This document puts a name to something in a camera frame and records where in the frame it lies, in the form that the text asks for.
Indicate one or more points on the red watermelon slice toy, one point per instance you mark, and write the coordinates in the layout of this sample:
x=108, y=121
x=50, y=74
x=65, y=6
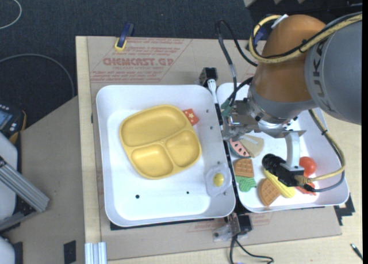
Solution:
x=239, y=149

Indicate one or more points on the orange rounded waffle toy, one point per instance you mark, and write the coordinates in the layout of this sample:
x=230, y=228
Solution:
x=268, y=192

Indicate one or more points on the brown cardboard board, red print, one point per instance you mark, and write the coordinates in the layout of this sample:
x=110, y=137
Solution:
x=138, y=67

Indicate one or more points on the white fried egg toy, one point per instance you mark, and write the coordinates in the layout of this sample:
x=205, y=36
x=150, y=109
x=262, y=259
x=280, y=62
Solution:
x=217, y=179

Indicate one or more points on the yellow corn cob toy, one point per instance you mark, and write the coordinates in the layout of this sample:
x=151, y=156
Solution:
x=283, y=189

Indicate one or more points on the yellow divided plate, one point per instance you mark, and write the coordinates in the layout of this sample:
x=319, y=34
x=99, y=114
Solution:
x=158, y=139

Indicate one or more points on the thin black and white rod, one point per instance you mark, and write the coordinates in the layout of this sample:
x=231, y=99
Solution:
x=215, y=96

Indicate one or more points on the red tomato toy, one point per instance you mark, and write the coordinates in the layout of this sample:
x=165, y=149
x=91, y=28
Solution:
x=309, y=165

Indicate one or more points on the white plastic tray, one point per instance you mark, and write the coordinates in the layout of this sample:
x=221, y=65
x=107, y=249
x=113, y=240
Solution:
x=322, y=153
x=161, y=199

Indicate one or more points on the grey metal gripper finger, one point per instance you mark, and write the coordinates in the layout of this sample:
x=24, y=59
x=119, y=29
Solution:
x=230, y=134
x=247, y=130

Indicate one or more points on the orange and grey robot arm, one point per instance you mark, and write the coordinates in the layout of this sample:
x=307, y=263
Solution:
x=287, y=70

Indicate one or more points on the beige cheese wedge toy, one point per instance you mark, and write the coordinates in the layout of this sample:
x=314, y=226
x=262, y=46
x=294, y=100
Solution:
x=254, y=146

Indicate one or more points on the black cylinder on white bracket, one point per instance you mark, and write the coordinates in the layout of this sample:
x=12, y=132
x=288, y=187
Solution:
x=280, y=168

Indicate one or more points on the green lettuce toy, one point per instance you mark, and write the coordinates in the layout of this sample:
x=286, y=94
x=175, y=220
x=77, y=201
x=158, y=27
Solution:
x=246, y=183

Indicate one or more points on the orange square waffle toy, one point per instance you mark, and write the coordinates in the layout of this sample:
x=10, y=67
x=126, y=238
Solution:
x=243, y=168

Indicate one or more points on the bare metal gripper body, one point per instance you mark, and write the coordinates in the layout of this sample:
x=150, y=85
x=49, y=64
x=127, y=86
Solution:
x=243, y=110

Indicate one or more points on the flat red toy piece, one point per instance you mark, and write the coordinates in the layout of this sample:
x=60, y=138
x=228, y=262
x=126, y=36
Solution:
x=303, y=190

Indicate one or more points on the red packet with yellow star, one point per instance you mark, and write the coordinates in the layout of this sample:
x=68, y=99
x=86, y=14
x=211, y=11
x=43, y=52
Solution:
x=192, y=116

